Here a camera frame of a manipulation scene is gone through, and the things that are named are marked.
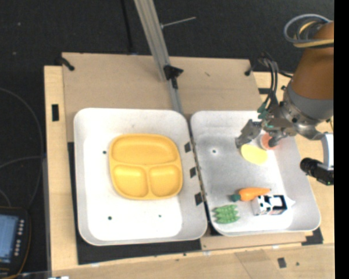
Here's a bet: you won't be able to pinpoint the yellow flat oval chip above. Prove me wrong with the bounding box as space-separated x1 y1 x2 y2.
240 144 269 166

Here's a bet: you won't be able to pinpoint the thin black rod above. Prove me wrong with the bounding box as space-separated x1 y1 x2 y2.
187 114 208 214

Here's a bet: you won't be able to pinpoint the cow print milk carton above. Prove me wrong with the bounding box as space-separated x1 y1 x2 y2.
251 194 296 217

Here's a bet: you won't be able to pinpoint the orange carrot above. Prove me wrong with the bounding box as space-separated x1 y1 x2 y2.
230 187 272 203

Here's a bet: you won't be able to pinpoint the white plastic tray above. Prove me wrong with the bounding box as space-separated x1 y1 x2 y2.
189 109 322 237
73 107 208 246

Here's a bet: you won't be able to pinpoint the yellow divided plate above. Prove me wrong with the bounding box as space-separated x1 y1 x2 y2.
108 133 184 201

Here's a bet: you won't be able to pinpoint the black cylinder on white bracket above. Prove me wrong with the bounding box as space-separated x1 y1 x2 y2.
300 132 334 186

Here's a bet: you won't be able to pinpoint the brown cardboard board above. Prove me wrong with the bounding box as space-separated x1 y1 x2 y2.
60 51 315 251

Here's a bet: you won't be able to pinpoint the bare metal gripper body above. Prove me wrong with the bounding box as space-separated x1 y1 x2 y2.
261 102 324 140

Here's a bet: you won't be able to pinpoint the green pea pods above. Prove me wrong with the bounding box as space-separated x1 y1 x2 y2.
211 203 241 224

